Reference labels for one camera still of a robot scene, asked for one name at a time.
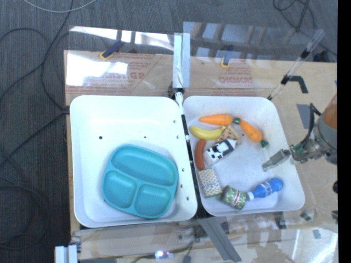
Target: green can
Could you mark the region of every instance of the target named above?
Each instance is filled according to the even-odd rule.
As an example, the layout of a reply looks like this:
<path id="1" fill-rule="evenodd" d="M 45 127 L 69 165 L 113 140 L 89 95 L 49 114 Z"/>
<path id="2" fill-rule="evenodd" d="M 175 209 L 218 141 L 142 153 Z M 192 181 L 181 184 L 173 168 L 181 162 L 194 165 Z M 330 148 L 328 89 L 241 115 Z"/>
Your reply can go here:
<path id="1" fill-rule="evenodd" d="M 242 209 L 246 203 L 247 194 L 227 185 L 223 189 L 220 200 L 236 209 Z"/>

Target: dark gray floor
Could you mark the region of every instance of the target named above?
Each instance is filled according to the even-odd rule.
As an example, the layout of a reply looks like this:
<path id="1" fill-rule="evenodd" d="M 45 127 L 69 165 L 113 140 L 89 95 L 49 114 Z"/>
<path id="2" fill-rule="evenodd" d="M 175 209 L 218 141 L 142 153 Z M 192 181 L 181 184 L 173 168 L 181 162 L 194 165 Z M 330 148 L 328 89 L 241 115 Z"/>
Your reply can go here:
<path id="1" fill-rule="evenodd" d="M 56 11 L 71 3 L 29 1 Z M 72 7 L 89 1 L 73 0 Z M 304 1 L 279 11 L 273 0 L 100 0 L 58 14 L 0 0 L 0 262 L 53 262 L 54 246 L 70 240 L 63 114 L 69 26 L 167 34 L 182 32 L 185 21 L 289 28 L 297 26 Z M 301 30 L 325 31 L 315 51 L 327 51 L 332 62 L 337 25 L 338 0 L 310 0 Z"/>

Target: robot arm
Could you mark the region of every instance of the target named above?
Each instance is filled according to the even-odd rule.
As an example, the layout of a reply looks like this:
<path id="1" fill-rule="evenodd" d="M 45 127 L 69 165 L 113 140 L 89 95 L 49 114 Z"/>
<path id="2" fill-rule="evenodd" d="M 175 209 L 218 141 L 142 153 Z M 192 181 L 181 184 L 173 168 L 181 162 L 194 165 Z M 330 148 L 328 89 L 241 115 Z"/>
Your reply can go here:
<path id="1" fill-rule="evenodd" d="M 314 114 L 319 118 L 314 122 Z M 264 171 L 281 164 L 291 156 L 295 161 L 305 163 L 309 159 L 324 157 L 329 163 L 337 165 L 337 94 L 321 114 L 310 105 L 310 126 L 306 137 L 290 146 L 289 150 L 280 150 L 262 165 Z"/>

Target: white tray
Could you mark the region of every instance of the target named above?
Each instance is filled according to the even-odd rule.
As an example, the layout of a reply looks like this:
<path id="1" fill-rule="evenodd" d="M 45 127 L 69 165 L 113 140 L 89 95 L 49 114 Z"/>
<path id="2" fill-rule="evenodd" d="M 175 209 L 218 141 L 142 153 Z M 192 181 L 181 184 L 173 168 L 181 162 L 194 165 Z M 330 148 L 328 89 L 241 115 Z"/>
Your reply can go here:
<path id="1" fill-rule="evenodd" d="M 199 122 L 198 119 L 202 116 L 219 113 L 239 116 L 258 127 L 263 133 L 264 140 L 268 141 L 269 145 L 262 148 L 260 143 L 252 142 L 246 135 L 242 136 L 242 144 L 237 145 L 234 152 L 212 166 L 221 187 L 230 185 L 246 192 L 273 176 L 280 177 L 284 182 L 281 191 L 263 199 L 256 198 L 246 202 L 242 210 L 236 210 L 222 203 L 219 196 L 205 198 L 201 192 L 201 202 L 208 213 L 214 216 L 226 216 L 297 210 L 303 206 L 304 192 L 293 164 L 287 161 L 266 172 L 262 170 L 262 163 L 270 156 L 282 148 L 288 149 L 279 115 L 271 101 L 258 97 L 191 96 L 184 101 L 184 113 L 188 127 L 197 125 L 205 129 L 218 127 Z M 238 125 L 232 125 L 241 135 L 243 134 Z M 197 141 L 198 139 L 190 134 L 193 154 Z M 213 145 L 214 141 L 208 141 L 205 149 Z"/>
<path id="2" fill-rule="evenodd" d="M 197 210 L 196 194 L 180 109 L 164 97 L 79 96 L 70 106 L 74 212 L 86 227 L 182 221 Z M 148 220 L 104 202 L 100 186 L 113 150 L 142 146 L 175 162 L 179 180 L 165 215 Z"/>

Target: white cable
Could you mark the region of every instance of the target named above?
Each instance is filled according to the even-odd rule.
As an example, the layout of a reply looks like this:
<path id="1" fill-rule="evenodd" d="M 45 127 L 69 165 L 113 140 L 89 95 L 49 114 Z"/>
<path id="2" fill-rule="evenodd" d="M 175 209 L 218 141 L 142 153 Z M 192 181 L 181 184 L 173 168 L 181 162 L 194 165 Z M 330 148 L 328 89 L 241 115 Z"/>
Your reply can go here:
<path id="1" fill-rule="evenodd" d="M 37 9 L 39 9 L 39 10 L 43 10 L 43 11 L 50 12 L 50 13 L 64 14 L 64 13 L 69 13 L 69 12 L 72 12 L 72 11 L 80 10 L 80 9 L 86 7 L 87 5 L 90 5 L 90 4 L 94 3 L 94 2 L 97 1 L 97 0 L 92 0 L 92 1 L 90 1 L 89 3 L 87 3 L 87 4 L 84 4 L 83 6 L 80 6 L 80 7 L 78 7 L 78 8 L 71 9 L 71 10 L 66 10 L 66 11 L 53 11 L 53 10 L 48 10 L 48 9 L 41 8 L 41 7 L 37 6 L 37 5 L 34 5 L 33 3 L 29 2 L 28 0 L 23 0 L 23 1 L 26 2 L 26 3 L 28 3 L 30 6 L 33 6 L 33 7 L 37 8 Z"/>

